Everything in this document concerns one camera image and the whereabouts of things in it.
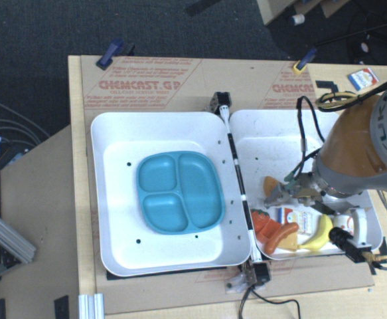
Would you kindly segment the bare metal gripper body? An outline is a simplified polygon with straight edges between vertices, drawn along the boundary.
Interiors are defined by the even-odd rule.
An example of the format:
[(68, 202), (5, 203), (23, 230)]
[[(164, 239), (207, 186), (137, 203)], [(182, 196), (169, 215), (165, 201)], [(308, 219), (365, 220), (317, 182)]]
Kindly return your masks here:
[(344, 193), (331, 187), (318, 173), (300, 173), (289, 182), (289, 194), (304, 206), (318, 212), (335, 212), (327, 202), (344, 199)]

